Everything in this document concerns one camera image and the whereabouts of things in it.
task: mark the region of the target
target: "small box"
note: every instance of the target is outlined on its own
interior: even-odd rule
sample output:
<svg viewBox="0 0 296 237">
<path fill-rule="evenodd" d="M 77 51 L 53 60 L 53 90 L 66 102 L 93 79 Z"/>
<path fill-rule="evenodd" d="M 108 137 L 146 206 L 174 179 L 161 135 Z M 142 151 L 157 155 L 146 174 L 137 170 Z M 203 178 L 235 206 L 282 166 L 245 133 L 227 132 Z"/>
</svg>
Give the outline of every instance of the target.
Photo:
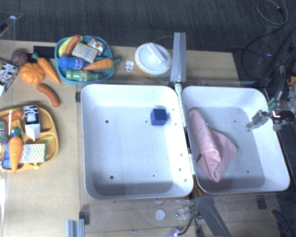
<svg viewBox="0 0 296 237">
<path fill-rule="evenodd" d="M 164 125 L 167 122 L 167 113 L 165 109 L 153 109 L 150 114 L 152 125 Z"/>
<path fill-rule="evenodd" d="M 99 56 L 103 54 L 105 49 L 107 48 L 107 45 L 105 45 L 102 41 L 92 37 L 87 43 L 88 46 L 93 47 L 99 51 Z"/>
<path fill-rule="evenodd" d="M 72 56 L 93 63 L 98 53 L 99 51 L 97 49 L 78 42 L 73 49 Z"/>
<path fill-rule="evenodd" d="M 3 67 L 0 70 L 0 97 L 7 92 L 18 73 L 17 67 L 3 61 Z"/>
<path fill-rule="evenodd" d="M 22 163 L 42 163 L 45 162 L 46 144 L 25 144 L 22 148 Z"/>
<path fill-rule="evenodd" d="M 24 106 L 23 111 L 25 120 L 25 133 L 35 141 L 35 138 L 40 135 L 38 107 L 36 105 Z"/>
</svg>

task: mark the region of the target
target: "gray carpet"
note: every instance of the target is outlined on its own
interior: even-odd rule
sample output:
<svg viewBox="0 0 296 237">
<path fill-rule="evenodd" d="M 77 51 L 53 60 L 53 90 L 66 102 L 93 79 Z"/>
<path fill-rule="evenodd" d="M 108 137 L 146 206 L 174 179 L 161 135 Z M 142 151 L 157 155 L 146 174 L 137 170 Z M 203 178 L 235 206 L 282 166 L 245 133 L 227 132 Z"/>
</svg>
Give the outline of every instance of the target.
<svg viewBox="0 0 296 237">
<path fill-rule="evenodd" d="M 234 52 L 240 79 L 250 79 L 240 63 L 240 49 L 279 26 L 268 23 L 256 8 L 259 0 L 0 0 L 0 11 L 23 12 L 18 40 L 58 41 L 74 34 L 95 35 L 110 45 L 138 46 L 154 41 L 172 47 L 173 32 L 186 32 L 187 48 Z M 284 10 L 282 0 L 272 0 Z M 247 54 L 255 76 L 296 24 L 296 0 L 284 0 L 289 18 L 278 32 L 250 46 Z M 261 2 L 260 10 L 275 22 L 283 17 L 276 6 Z"/>
</svg>

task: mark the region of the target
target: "toy vegetable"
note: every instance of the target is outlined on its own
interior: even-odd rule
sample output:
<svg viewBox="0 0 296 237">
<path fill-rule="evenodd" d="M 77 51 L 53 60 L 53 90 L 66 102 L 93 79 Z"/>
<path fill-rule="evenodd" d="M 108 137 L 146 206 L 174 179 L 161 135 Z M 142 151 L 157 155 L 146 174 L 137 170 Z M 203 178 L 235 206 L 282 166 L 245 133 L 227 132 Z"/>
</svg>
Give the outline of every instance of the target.
<svg viewBox="0 0 296 237">
<path fill-rule="evenodd" d="M 47 61 L 43 57 L 39 57 L 37 53 L 34 53 L 32 55 L 32 58 L 37 60 L 37 63 L 44 70 L 45 74 L 47 74 L 50 78 L 52 78 L 56 83 L 60 83 L 58 75 L 57 75 L 56 71 L 54 70 L 54 68 L 49 63 L 49 61 Z"/>
<path fill-rule="evenodd" d="M 37 63 L 26 63 L 20 70 L 21 79 L 27 84 L 37 85 L 45 77 L 44 70 Z"/>
<path fill-rule="evenodd" d="M 9 140 L 9 156 L 11 163 L 11 170 L 15 174 L 18 169 L 18 164 L 21 159 L 23 141 L 15 135 Z"/>
<path fill-rule="evenodd" d="M 96 62 L 91 63 L 88 66 L 85 66 L 83 70 L 105 70 L 110 69 L 114 64 L 119 63 L 119 59 L 113 60 L 111 58 L 105 58 Z"/>
</svg>

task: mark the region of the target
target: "orange carrot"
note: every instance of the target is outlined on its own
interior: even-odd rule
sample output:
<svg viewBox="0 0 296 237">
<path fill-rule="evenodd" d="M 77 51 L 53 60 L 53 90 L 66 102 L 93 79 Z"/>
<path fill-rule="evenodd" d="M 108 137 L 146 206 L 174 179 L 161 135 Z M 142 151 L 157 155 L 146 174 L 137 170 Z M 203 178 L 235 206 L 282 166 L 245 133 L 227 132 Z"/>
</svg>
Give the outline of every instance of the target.
<svg viewBox="0 0 296 237">
<path fill-rule="evenodd" d="M 71 40 L 68 42 L 68 45 L 66 46 L 64 55 L 71 56 L 71 53 L 73 52 L 74 46 L 81 40 L 80 35 L 76 34 L 74 35 Z"/>
<path fill-rule="evenodd" d="M 20 119 L 21 117 L 23 117 L 23 115 L 24 115 L 23 109 L 16 110 L 15 112 L 13 112 L 11 114 L 11 122 Z M 9 116 L 10 116 L 10 114 L 6 114 L 6 115 L 1 116 L 0 119 L 9 123 Z"/>
<path fill-rule="evenodd" d="M 56 71 L 54 70 L 54 68 L 49 63 L 49 61 L 47 61 L 43 57 L 39 57 L 37 53 L 34 53 L 32 55 L 32 58 L 37 60 L 37 63 L 44 70 L 45 74 L 47 74 L 50 78 L 52 78 L 56 83 L 60 83 L 58 75 L 57 75 Z"/>
<path fill-rule="evenodd" d="M 12 172 L 15 174 L 21 159 L 23 141 L 19 136 L 13 136 L 9 141 L 9 156 Z"/>
<path fill-rule="evenodd" d="M 110 69 L 114 66 L 114 61 L 111 58 L 105 58 L 96 62 L 91 63 L 88 66 L 85 66 L 84 70 L 104 70 Z"/>
</svg>

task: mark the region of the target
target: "blue toy bottle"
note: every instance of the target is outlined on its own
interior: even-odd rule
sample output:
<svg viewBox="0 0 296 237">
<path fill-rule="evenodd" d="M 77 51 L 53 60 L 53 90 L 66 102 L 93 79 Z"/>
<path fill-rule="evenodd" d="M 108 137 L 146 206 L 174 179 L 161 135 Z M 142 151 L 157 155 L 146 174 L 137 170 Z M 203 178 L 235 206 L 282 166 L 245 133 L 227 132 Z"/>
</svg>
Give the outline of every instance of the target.
<svg viewBox="0 0 296 237">
<path fill-rule="evenodd" d="M 59 58 L 59 67 L 62 69 L 81 70 L 90 63 L 76 57 L 61 56 Z"/>
</svg>

